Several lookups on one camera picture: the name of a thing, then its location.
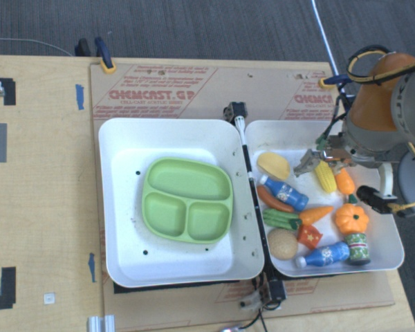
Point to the green divided plate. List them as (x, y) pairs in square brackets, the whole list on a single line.
[(186, 178)]

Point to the blue bottle with white cap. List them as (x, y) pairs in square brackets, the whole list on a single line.
[(326, 255)]

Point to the yellow potato crisp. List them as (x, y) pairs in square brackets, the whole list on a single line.
[(273, 164)]

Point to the yellow corn cob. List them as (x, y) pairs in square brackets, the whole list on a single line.
[(326, 178)]

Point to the orange pumpkin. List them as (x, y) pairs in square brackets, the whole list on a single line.
[(351, 220)]

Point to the red packet with yellow star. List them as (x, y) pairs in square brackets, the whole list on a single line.
[(309, 236)]

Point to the white plastic tray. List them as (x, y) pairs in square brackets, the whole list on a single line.
[(384, 247), (124, 185)]

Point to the black cylinder on white bracket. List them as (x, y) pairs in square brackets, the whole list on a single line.
[(375, 197)]

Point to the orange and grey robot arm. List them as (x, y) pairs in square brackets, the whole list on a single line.
[(373, 95)]

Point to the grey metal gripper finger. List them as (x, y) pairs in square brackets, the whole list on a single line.
[(307, 163), (336, 165)]

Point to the orange-red sausage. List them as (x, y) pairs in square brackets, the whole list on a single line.
[(271, 201)]

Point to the tan round bread bun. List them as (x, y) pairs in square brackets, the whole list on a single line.
[(282, 244)]

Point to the green beans bundle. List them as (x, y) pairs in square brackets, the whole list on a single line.
[(278, 218)]

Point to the thin black and white rod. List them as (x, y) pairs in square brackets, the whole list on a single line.
[(250, 178)]

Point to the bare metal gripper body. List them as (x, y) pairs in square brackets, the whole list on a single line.
[(335, 150)]

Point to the green patterned can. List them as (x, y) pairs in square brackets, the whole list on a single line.
[(358, 249)]

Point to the brown cardboard board red print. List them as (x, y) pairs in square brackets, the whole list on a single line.
[(200, 85)]

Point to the blue bottle with white label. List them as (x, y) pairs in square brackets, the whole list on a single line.
[(287, 194)]

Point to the orange carrot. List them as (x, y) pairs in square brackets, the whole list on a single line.
[(313, 214)]

